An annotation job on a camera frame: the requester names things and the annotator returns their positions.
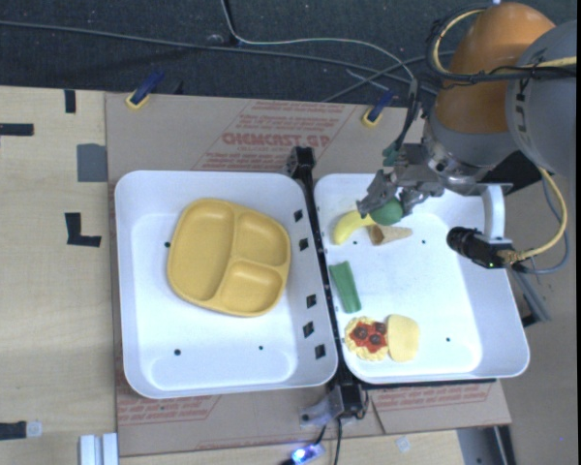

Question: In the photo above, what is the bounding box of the yellow pasta with red sauce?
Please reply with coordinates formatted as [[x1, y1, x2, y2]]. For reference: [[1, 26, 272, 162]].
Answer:
[[344, 315, 390, 362]]

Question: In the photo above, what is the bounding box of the tan ice cream cone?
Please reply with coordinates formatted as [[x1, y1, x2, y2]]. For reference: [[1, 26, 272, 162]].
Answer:
[[366, 224, 413, 247]]

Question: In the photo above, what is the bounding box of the brown cardboard board red print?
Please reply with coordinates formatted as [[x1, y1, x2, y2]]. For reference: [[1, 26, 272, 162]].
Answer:
[[104, 92, 513, 457]]

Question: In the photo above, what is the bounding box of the green round toy fruit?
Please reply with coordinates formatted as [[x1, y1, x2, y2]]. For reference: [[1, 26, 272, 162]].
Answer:
[[370, 199, 405, 227]]

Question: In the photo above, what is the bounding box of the green celery stick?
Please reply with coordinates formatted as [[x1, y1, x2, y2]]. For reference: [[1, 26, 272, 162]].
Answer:
[[328, 260, 363, 315]]

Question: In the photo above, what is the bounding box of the pale yellow toy bread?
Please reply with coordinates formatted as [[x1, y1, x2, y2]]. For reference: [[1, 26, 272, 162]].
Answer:
[[384, 313, 421, 363]]

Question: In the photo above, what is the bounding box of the thin black rod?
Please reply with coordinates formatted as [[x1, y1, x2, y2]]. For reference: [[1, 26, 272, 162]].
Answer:
[[299, 162, 351, 391]]

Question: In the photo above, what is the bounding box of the yellow divided plate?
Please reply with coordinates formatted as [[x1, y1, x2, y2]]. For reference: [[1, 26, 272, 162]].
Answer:
[[166, 197, 292, 319]]

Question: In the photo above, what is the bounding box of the yellow banana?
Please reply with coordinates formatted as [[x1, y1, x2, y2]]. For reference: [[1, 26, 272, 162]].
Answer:
[[331, 209, 377, 246]]

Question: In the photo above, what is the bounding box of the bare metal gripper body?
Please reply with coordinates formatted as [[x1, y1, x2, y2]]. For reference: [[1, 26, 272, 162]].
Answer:
[[389, 141, 483, 198]]

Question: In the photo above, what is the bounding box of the white plastic tray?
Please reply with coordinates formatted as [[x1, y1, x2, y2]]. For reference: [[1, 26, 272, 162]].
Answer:
[[113, 170, 340, 400], [313, 172, 531, 386]]

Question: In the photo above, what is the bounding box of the black block with thin wires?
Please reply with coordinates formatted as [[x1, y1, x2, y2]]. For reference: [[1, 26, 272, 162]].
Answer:
[[336, 380, 369, 420]]

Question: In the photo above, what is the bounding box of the black cylinder on white bracket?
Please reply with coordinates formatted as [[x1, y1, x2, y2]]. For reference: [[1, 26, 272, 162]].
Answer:
[[445, 183, 515, 270]]

